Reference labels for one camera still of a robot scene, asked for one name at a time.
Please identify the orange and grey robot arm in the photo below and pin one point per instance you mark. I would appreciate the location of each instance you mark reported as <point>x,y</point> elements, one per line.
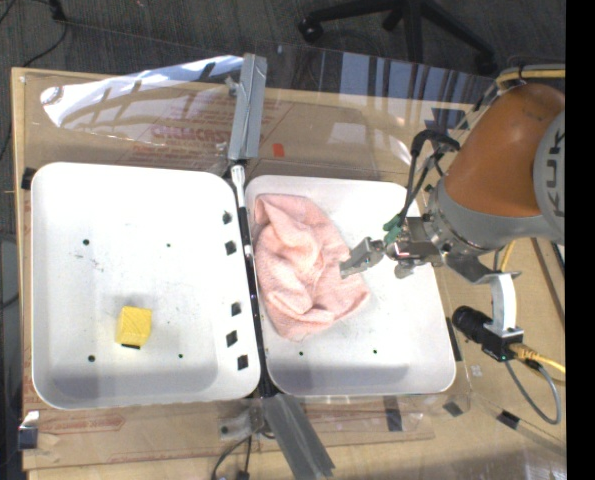
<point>497,168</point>

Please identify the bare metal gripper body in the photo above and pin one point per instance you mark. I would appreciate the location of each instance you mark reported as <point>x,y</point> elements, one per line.
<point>417,248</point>

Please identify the yellow cube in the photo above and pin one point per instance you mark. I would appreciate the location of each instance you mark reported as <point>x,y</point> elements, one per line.
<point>134,326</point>

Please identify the brown cardboard board red print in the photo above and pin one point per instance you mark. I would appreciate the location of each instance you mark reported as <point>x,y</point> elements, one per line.
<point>327,133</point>

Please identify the black office chair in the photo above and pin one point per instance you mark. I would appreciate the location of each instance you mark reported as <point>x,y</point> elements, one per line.
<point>412,8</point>

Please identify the pink towel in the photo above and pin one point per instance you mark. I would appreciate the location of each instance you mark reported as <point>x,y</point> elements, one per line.
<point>297,268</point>

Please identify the white plastic tray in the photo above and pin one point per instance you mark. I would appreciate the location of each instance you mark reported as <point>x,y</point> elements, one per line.
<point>127,268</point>
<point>402,328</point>

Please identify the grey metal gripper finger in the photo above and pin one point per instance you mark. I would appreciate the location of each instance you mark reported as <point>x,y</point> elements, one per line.
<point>361,259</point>

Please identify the black cylinder on white bracket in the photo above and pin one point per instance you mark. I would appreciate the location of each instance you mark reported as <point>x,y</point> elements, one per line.
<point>487,333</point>

